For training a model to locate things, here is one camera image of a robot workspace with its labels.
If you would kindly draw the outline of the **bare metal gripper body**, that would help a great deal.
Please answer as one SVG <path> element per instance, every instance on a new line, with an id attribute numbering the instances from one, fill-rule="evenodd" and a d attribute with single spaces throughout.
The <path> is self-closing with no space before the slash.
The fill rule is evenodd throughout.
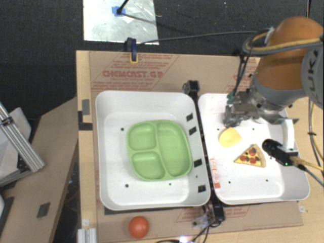
<path id="1" fill-rule="evenodd" d="M 246 90 L 235 95 L 231 106 L 232 115 L 243 114 L 257 122 L 270 124 L 281 124 L 287 118 L 280 112 L 284 108 L 266 100 L 257 90 Z"/>

